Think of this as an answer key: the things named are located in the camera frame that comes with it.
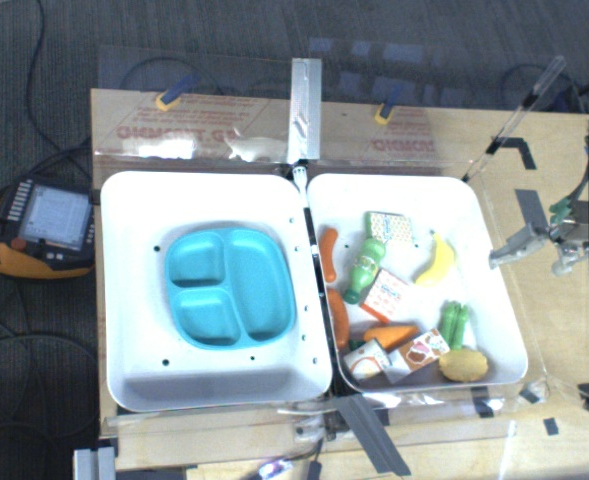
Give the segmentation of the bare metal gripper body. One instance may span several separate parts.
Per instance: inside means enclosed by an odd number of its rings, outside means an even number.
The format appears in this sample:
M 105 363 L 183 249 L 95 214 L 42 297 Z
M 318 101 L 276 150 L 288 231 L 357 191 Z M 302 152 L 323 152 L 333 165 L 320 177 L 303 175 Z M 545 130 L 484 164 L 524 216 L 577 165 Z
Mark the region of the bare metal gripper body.
M 560 200 L 549 207 L 551 240 L 564 250 L 589 248 L 589 202 Z

